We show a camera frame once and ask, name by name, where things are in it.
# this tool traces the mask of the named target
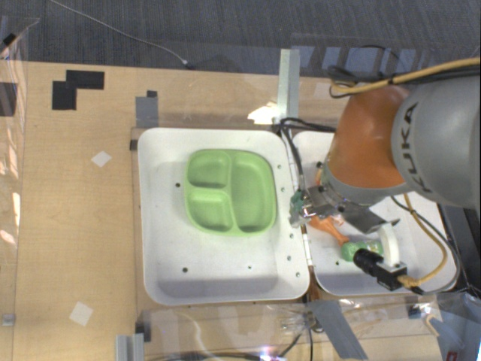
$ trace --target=toy sink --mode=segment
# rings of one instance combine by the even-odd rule
[[[316,163],[324,160],[331,139],[321,132],[295,137],[308,186],[314,185]],[[290,226],[289,201],[297,177],[287,151],[278,136],[264,131],[159,128],[142,134],[138,163],[144,285],[153,301],[292,300],[307,291],[308,265],[331,294],[388,293],[342,259],[333,237],[308,226],[307,240]],[[412,200],[443,231],[436,204],[415,195]],[[410,275],[420,277],[436,266],[439,250],[407,212],[390,199],[372,210],[386,220],[401,218],[395,233]],[[366,237],[347,223],[339,230],[353,241]],[[443,286],[454,272],[450,256],[426,289]]]
[[[274,176],[260,155],[200,150],[186,167],[187,216],[199,230],[224,235],[261,233],[276,218]]]

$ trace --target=thin white wire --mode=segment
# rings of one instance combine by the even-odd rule
[[[100,24],[100,25],[102,25],[102,26],[104,26],[104,27],[107,27],[107,28],[109,28],[110,30],[112,30],[112,31],[114,31],[114,32],[117,32],[117,33],[121,34],[122,36],[125,36],[125,37],[127,37],[127,38],[129,38],[129,39],[132,39],[132,40],[135,40],[135,41],[139,41],[140,43],[144,43],[144,44],[150,45],[150,46],[152,46],[152,47],[160,48],[161,50],[164,50],[165,52],[169,52],[171,55],[177,57],[177,58],[182,62],[182,64],[184,64],[184,65],[189,64],[189,62],[188,62],[187,60],[185,60],[184,58],[182,58],[179,54],[175,53],[173,50],[169,50],[168,48],[163,47],[163,46],[160,45],[160,44],[152,43],[152,42],[147,41],[147,40],[144,40],[144,39],[142,39],[142,38],[138,38],[137,36],[130,35],[130,34],[128,34],[127,32],[124,32],[124,31],[122,31],[122,30],[120,30],[120,29],[118,29],[118,28],[115,28],[114,26],[111,26],[110,24],[107,24],[107,23],[105,23],[105,22],[103,22],[103,21],[101,21],[101,20],[99,20],[99,19],[96,19],[96,18],[94,18],[94,17],[92,17],[92,16],[90,16],[90,15],[88,15],[88,14],[85,14],[84,12],[78,11],[78,10],[76,10],[76,9],[74,9],[74,8],[71,8],[71,7],[67,6],[67,5],[64,5],[64,4],[62,4],[61,2],[58,2],[57,0],[48,0],[48,1],[51,2],[51,3],[53,3],[53,4],[55,4],[55,5],[58,5],[58,6],[62,7],[62,8],[64,8],[64,9],[66,9],[66,10],[68,10],[68,11],[70,11],[70,12],[74,12],[74,13],[77,14],[77,15],[80,15],[80,16],[82,16],[82,17],[85,17],[85,18],[87,18],[87,19],[89,19],[89,20],[91,20],[91,21],[94,21],[94,22],[96,22],[96,23],[98,23],[98,24]]]

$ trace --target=gray carpet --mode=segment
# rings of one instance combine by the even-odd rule
[[[333,52],[345,65],[366,44],[404,53],[411,68],[428,63],[426,53],[431,62],[479,53],[481,0],[57,1],[206,71],[275,74],[283,47],[301,50],[302,74],[310,76],[323,75]],[[0,0],[0,15],[40,18],[30,32],[31,60],[183,67],[165,51],[46,0]],[[374,57],[357,59],[366,55]]]

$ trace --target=white tray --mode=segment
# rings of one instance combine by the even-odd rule
[[[315,185],[316,163],[324,162],[331,146],[332,134],[321,132],[300,132],[295,136],[295,144],[301,155],[302,167],[308,187]],[[413,207],[441,232],[444,232],[437,205],[416,193],[410,194]],[[410,214],[401,210],[391,199],[385,199],[373,206],[371,210],[385,220],[401,219],[394,230],[398,238],[401,261],[407,264],[408,275],[415,278],[426,275],[441,261],[441,252],[436,244],[417,226]],[[348,223],[338,230],[352,237],[352,240],[378,238],[377,233],[364,235]],[[308,226],[310,251],[315,265],[319,285],[336,296],[373,295],[389,293],[377,284],[370,275],[366,275],[352,262],[342,259],[340,247],[331,235]],[[422,285],[424,290],[434,290],[449,283],[455,274],[455,264],[449,248],[447,264],[440,274]],[[393,293],[405,293],[399,289]]]
[[[203,149],[257,153],[272,167],[277,218],[250,237],[201,232],[183,198],[189,156]],[[138,142],[144,283],[163,305],[295,299],[309,274],[300,229],[289,225],[292,178],[284,143],[271,132],[150,129]]]

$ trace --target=black connector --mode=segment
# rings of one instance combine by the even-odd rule
[[[405,265],[399,268],[389,268],[383,265],[384,258],[378,253],[366,249],[359,249],[354,254],[354,263],[364,273],[377,279],[377,283],[386,289],[393,291],[403,285],[398,281],[400,275],[407,274]]]

